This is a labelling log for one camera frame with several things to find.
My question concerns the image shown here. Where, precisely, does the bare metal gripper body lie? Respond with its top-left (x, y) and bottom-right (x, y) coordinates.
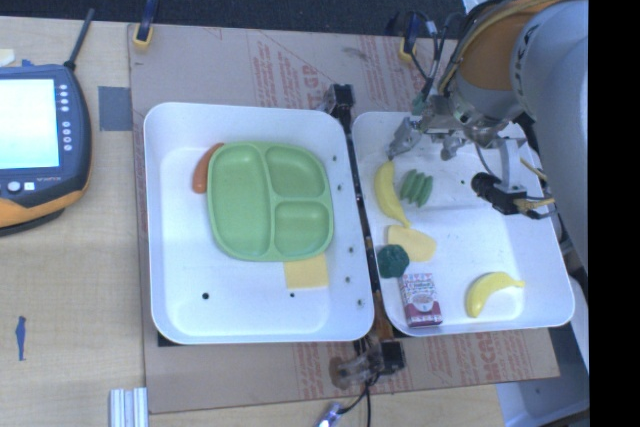
top-left (412, 93), bottom-right (507, 147)

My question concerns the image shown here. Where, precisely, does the green ridged pea pod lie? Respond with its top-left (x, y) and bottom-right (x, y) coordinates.
top-left (398, 168), bottom-right (435, 209)

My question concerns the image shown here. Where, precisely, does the yellow banana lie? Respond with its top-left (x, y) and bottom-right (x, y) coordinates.
top-left (465, 271), bottom-right (527, 320)
top-left (373, 159), bottom-right (413, 229)

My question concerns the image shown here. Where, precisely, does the thin black and white rod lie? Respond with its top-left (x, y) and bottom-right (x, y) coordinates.
top-left (342, 113), bottom-right (387, 337)

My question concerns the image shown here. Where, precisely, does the white plastic tray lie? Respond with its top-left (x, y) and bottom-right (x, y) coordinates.
top-left (351, 110), bottom-right (576, 338)
top-left (143, 101), bottom-right (376, 346)

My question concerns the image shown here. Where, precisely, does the yellow wedge slice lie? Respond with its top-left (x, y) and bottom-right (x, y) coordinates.
top-left (385, 224), bottom-right (438, 263)

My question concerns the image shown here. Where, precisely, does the dark green broccoli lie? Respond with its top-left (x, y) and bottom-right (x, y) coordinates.
top-left (376, 244), bottom-right (411, 280)

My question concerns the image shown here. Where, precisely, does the red and white carton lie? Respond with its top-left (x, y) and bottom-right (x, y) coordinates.
top-left (398, 272), bottom-right (445, 329)

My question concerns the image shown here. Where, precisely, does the green divided plate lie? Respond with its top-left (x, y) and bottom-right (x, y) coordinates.
top-left (206, 140), bottom-right (335, 263)

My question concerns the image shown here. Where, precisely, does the yellow square cheese slice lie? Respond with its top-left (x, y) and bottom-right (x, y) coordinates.
top-left (283, 254), bottom-right (330, 290)

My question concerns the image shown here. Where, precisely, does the brown cardboard board red print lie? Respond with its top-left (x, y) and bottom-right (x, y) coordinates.
top-left (127, 23), bottom-right (562, 415)

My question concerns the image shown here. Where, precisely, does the orange sausage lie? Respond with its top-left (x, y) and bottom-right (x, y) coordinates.
top-left (191, 142), bottom-right (226, 195)

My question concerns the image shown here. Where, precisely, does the black cylinder on white bracket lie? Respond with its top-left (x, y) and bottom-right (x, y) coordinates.
top-left (470, 137), bottom-right (529, 217)

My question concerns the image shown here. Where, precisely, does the black block with thin wires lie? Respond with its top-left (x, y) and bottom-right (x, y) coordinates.
top-left (379, 339), bottom-right (407, 374)
top-left (328, 83), bottom-right (357, 117)

